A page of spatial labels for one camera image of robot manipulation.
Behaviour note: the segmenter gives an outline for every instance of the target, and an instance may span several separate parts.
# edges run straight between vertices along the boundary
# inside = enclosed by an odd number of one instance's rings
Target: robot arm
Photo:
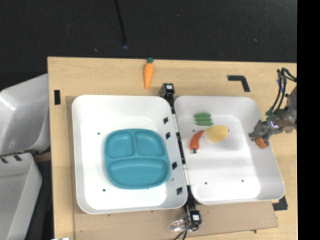
[[[285,94],[287,79],[297,82],[297,78],[292,76],[286,68],[278,69],[277,72],[279,79],[277,98],[273,106],[266,112],[266,121],[259,120],[253,132],[249,133],[249,138],[262,149],[269,146],[270,136],[280,134],[283,131],[291,133],[294,129],[297,130],[297,86],[290,95]],[[280,109],[284,97],[287,97],[287,103],[283,109]]]

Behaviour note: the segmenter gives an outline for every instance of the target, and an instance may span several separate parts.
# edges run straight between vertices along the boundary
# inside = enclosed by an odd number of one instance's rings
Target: blue plate
[[[123,189],[156,187],[170,174],[166,145],[152,130],[112,132],[105,140],[104,158],[109,179]]]

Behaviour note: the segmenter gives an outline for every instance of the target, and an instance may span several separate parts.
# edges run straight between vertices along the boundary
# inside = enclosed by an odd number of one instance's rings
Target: black tape
[[[54,105],[61,104],[60,90],[54,90]]]
[[[250,92],[247,79],[243,75],[227,75],[229,81],[241,81],[245,92]]]

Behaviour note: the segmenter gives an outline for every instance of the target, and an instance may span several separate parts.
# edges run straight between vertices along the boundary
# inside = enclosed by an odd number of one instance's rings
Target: orange carrot
[[[155,72],[155,66],[152,64],[154,61],[153,58],[148,58],[148,63],[144,66],[144,72],[143,72],[143,77],[144,77],[144,87],[146,90],[149,89],[152,77]]]
[[[200,130],[200,131],[196,132],[196,133],[193,135],[193,137],[192,137],[192,139],[191,139],[191,141],[190,141],[189,148],[190,148],[190,150],[193,151],[194,154],[197,153],[196,151],[197,151],[197,149],[199,149],[199,147],[200,147],[200,146],[199,146],[199,140],[200,140],[200,137],[202,136],[202,134],[203,134],[204,132],[205,132],[204,130]]]

